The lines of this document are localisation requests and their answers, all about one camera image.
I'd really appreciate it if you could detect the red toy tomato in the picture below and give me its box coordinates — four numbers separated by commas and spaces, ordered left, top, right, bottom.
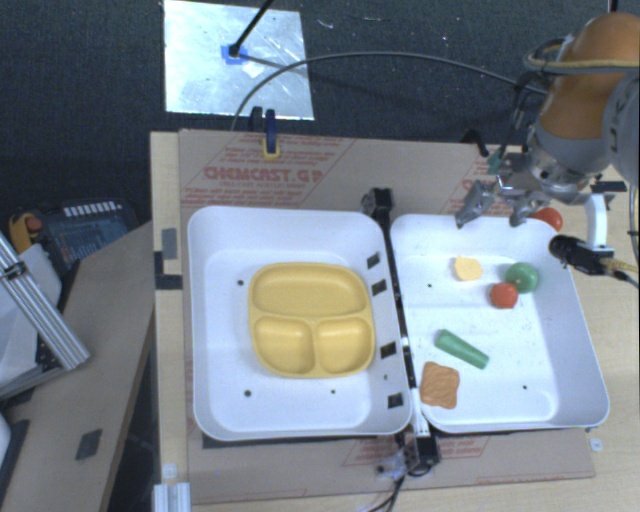
488, 281, 520, 310
531, 205, 565, 233

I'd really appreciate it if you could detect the orange square toy biscuit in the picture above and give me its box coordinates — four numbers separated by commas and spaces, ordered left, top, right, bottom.
418, 360, 462, 411

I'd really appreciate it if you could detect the brown cardboard board red print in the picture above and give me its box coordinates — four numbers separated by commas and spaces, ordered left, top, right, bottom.
177, 128, 598, 506

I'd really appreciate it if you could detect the yellow toy biscuit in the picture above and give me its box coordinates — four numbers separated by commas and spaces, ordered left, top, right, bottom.
453, 255, 485, 283

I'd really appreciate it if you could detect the thin black and white rod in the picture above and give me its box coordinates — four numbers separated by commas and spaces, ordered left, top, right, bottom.
374, 202, 427, 437

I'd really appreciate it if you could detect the green toy cucumber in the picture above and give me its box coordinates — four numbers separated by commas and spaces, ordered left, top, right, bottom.
433, 328, 491, 371

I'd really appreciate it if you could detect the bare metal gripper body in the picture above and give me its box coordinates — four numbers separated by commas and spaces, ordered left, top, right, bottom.
494, 153, 595, 206

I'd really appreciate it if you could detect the green toy apple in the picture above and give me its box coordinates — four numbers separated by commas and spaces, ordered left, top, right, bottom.
503, 261, 541, 295

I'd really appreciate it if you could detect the black cylinder on white bracket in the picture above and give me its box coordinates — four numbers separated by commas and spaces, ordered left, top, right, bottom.
548, 180, 628, 277

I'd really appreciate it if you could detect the black block with thin wires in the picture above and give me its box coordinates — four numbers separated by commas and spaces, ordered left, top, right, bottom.
398, 433, 442, 477
361, 187, 395, 219

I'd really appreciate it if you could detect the yellow divided plate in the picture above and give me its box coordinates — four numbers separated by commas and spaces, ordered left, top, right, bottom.
247, 261, 378, 379

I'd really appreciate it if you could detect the white plastic tray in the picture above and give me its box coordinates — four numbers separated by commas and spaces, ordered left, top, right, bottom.
186, 205, 415, 443
389, 213, 612, 435

